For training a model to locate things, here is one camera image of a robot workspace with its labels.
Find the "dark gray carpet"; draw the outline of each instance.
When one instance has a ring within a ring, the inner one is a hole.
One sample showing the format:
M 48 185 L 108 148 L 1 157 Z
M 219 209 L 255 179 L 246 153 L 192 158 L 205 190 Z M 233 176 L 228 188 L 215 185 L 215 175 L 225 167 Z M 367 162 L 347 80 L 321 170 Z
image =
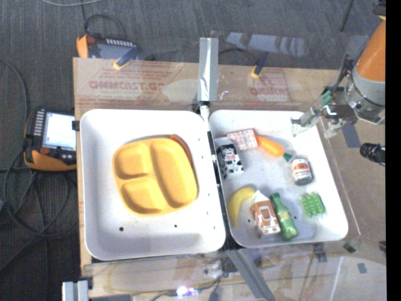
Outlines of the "dark gray carpet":
M 80 0 L 49 0 L 60 4 Z M 84 33 L 84 17 L 106 14 L 118 19 L 127 39 L 146 55 L 160 61 L 197 62 L 199 38 L 219 38 L 220 51 L 252 47 L 248 52 L 221 53 L 219 63 L 253 65 L 266 47 L 263 39 L 278 42 L 282 50 L 270 50 L 266 66 L 337 69 L 344 53 L 357 55 L 380 23 L 373 11 L 378 0 L 355 0 L 343 31 L 340 26 L 349 0 L 106 0 L 85 7 L 54 6 L 40 0 L 0 0 L 0 59 L 21 74 L 28 89 L 29 108 L 38 105 L 70 110 L 73 101 L 72 58 L 76 38 Z M 93 19 L 90 30 L 102 36 L 121 37 L 113 22 Z M 24 92 L 15 72 L 0 62 L 0 185 L 4 169 L 22 148 Z M 16 166 L 23 167 L 22 160 Z M 44 222 L 60 217 L 48 233 L 64 231 L 77 220 L 74 173 L 66 181 L 60 174 L 40 174 L 18 214 L 32 230 L 40 231 L 39 196 Z M 7 198 L 17 206 L 29 182 L 29 171 L 13 171 Z M 0 214 L 0 300 L 61 300 L 61 284 L 77 280 L 79 237 L 74 227 L 63 236 L 40 238 L 18 251 L 35 235 L 22 230 Z

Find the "yellow plate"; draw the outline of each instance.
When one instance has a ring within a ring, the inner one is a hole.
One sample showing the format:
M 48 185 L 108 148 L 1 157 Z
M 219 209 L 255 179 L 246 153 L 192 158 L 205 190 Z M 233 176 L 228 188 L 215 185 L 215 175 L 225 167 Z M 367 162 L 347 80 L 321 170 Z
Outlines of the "yellow plate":
M 113 156 L 113 173 L 124 204 L 141 216 L 177 211 L 197 197 L 189 158 L 172 139 L 146 139 L 121 146 Z

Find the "white screen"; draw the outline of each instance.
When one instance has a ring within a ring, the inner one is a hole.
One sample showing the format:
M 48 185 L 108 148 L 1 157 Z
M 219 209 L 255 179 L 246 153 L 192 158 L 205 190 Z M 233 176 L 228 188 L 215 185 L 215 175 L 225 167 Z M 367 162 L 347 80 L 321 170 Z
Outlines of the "white screen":
M 75 130 L 72 129 L 74 116 L 46 113 L 46 125 L 44 127 L 43 147 L 57 148 L 75 151 Z

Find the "banana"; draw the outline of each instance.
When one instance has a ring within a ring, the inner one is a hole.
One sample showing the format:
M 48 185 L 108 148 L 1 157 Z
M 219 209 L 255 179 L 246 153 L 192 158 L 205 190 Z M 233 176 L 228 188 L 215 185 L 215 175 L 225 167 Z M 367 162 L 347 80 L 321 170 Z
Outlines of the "banana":
M 238 214 L 243 202 L 249 199 L 254 193 L 255 190 L 253 188 L 243 187 L 231 196 L 228 204 L 228 215 L 234 226 L 238 225 Z

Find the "white tray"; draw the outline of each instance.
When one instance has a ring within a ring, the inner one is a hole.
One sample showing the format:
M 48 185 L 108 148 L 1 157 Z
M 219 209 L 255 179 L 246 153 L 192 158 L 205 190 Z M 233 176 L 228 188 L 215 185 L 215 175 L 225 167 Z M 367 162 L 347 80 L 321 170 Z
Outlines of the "white tray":
M 85 244 L 99 260 L 207 253 L 226 238 L 206 126 L 186 111 L 91 110 L 80 122 Z M 113 177 L 112 157 L 122 145 L 177 134 L 188 145 L 198 184 L 188 207 L 141 217 L 123 204 Z
M 214 139 L 224 137 L 228 132 L 254 129 L 257 134 L 278 141 L 289 154 L 297 153 L 305 156 L 311 164 L 315 177 L 312 183 L 297 186 L 291 175 L 289 163 L 283 157 L 273 157 L 259 147 L 238 151 L 244 173 L 234 179 L 222 179 L 226 206 L 231 196 L 244 186 L 253 186 L 265 196 L 278 192 L 299 229 L 299 236 L 290 241 L 284 241 L 280 234 L 258 238 L 249 213 L 251 200 L 248 199 L 240 210 L 238 226 L 233 227 L 229 220 L 233 238 L 244 247 L 336 241 L 348 233 L 345 212 L 317 128 L 313 127 L 296 137 L 291 133 L 290 118 L 297 119 L 301 115 L 301 112 L 218 110 L 210 117 Z M 321 196 L 326 212 L 309 218 L 303 211 L 300 197 L 303 193 L 312 191 Z

